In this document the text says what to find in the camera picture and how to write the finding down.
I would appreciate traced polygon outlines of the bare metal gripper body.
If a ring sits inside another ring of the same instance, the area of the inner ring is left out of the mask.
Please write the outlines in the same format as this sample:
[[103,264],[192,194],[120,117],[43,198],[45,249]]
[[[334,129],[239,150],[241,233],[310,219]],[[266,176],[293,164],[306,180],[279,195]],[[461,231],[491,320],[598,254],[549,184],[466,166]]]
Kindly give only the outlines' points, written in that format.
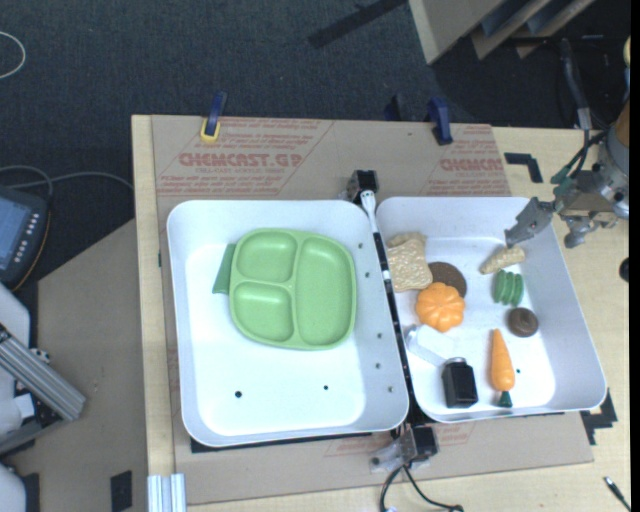
[[562,217],[586,218],[604,225],[629,219],[629,179],[616,166],[595,164],[570,174],[562,169],[551,178],[554,210]]

